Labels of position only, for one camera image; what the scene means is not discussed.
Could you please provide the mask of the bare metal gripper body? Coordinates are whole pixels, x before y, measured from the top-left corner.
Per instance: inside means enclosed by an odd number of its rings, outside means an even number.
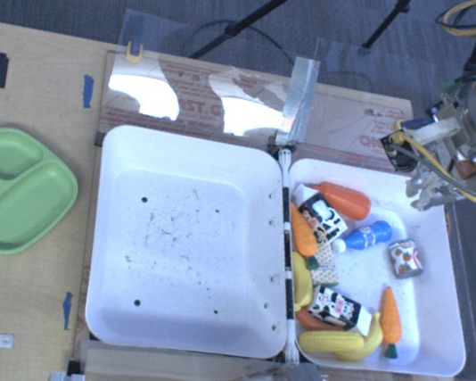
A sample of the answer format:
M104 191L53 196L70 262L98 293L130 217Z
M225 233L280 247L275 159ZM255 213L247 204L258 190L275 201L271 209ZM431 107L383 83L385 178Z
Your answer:
M476 125L470 113L455 111L458 130L447 139L451 173L457 181L476 192Z

